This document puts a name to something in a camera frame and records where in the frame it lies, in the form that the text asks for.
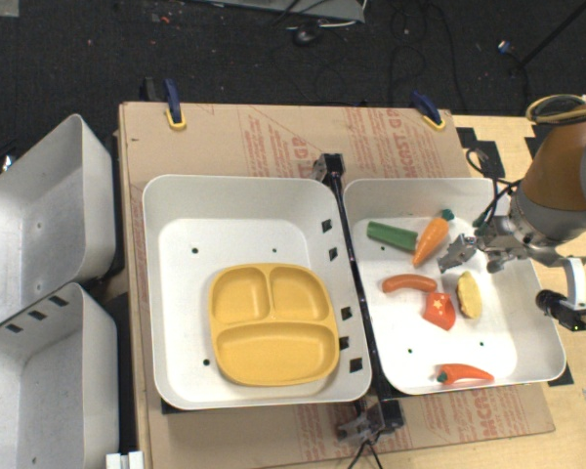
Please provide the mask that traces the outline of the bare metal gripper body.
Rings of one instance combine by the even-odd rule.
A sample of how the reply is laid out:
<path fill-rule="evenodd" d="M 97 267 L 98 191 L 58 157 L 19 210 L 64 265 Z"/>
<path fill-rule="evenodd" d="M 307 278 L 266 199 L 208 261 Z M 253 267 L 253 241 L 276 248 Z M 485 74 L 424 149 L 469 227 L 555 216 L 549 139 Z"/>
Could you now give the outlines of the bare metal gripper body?
<path fill-rule="evenodd" d="M 514 216 L 493 216 L 475 229 L 476 244 L 486 257 L 490 274 L 502 271 L 514 260 L 526 260 L 535 229 Z"/>

